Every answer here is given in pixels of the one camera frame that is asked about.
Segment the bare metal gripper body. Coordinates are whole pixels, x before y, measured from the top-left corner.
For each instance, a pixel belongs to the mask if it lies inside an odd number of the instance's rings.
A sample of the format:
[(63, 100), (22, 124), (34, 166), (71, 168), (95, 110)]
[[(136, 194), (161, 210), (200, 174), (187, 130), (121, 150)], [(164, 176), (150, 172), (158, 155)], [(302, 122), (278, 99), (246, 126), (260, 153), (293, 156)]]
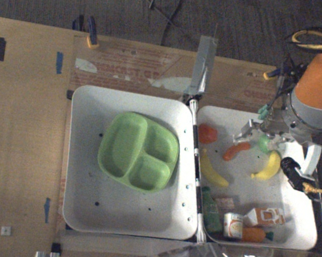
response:
[(271, 109), (260, 125), (262, 132), (270, 136), (279, 136), (288, 142), (296, 141), (304, 145), (311, 141), (312, 131), (294, 112), (283, 109)]

